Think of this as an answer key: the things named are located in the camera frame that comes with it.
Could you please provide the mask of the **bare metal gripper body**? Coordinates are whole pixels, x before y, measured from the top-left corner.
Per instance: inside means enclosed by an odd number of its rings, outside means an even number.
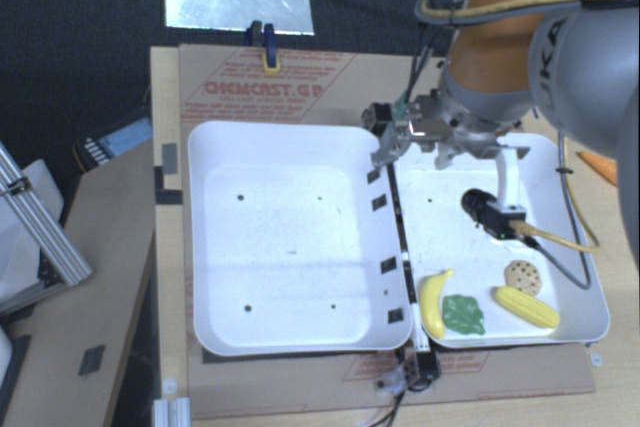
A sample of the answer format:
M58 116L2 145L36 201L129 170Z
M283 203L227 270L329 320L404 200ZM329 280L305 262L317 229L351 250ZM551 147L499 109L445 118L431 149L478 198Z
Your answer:
M441 153L492 153L506 123L490 121L464 107L449 93L398 98L398 121L412 142L426 151Z

